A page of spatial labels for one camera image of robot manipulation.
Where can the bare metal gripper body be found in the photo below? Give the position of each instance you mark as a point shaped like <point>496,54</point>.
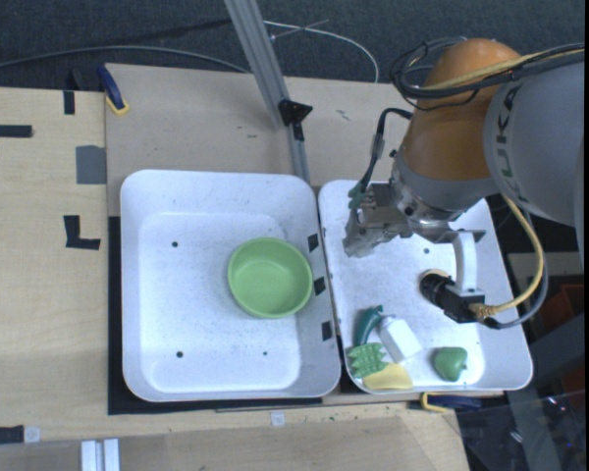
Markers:
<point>390,214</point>

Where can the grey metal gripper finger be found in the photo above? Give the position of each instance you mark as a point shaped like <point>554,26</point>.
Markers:
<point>351,233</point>
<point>370,244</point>

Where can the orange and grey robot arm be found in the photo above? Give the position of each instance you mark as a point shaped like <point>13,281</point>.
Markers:
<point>451,135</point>

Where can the white plastic tray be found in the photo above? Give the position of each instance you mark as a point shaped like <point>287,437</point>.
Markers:
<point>201,322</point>
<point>397,277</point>

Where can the dark green toy pepper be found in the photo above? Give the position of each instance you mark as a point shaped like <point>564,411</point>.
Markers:
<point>365,324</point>

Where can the green bowl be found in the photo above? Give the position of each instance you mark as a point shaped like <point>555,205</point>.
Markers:
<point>270,277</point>

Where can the white bottle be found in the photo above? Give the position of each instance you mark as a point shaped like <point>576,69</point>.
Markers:
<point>400,339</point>

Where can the green toy pea pod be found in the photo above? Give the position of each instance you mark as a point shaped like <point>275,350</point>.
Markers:
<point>365,358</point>

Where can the green toy bell pepper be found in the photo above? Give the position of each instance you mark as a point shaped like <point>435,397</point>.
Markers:
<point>449,363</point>

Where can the brown cardboard board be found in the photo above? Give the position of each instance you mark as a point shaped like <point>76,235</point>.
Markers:
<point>191,125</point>

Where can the black cylinder on white bracket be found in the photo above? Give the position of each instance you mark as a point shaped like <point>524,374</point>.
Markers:
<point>454,298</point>

